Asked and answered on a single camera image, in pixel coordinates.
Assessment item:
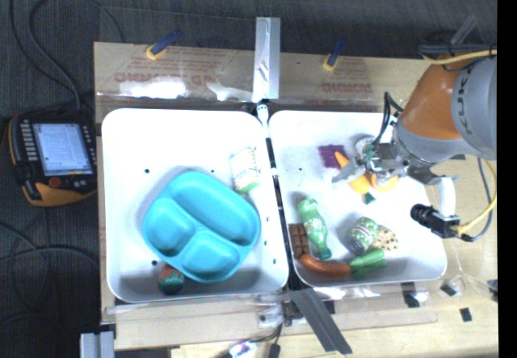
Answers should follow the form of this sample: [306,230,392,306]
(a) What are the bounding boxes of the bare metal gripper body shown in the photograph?
[364,141,409,180]

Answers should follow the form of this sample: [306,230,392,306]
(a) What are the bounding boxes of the orange carrot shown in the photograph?
[334,150,377,205]

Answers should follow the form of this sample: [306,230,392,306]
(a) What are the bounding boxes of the purple grapes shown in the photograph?
[317,144,347,170]

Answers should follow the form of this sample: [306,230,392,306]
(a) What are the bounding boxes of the white plastic tray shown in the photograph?
[267,109,449,289]
[100,107,290,305]

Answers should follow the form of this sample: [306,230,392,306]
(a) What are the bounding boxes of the green plastic bottle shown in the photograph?
[296,197,334,262]

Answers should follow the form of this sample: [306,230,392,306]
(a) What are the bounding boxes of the green and white can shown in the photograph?
[344,216,381,256]

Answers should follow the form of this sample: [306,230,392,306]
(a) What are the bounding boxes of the chocolate chip biscuit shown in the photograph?
[371,225,399,253]

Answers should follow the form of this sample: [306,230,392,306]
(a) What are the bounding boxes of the brown chocolate bar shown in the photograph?
[288,223,311,260]

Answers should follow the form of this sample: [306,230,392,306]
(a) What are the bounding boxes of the green vegetable toy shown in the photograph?
[348,247,389,280]

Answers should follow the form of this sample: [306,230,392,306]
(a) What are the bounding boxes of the brown sausage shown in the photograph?
[299,253,352,278]

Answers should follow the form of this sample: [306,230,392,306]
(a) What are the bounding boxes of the brown cardboard board, red print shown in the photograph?
[93,41,445,351]

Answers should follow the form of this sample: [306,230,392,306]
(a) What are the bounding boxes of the white and yellow carton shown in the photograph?
[229,146,261,194]

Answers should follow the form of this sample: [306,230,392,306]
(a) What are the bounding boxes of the blue divided plate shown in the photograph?
[141,170,262,284]

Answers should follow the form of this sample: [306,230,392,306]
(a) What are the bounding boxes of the green and orange round toy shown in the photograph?
[157,263,187,297]

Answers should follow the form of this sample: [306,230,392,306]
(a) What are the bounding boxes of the black cylinder on white bracket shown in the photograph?
[410,176,462,239]

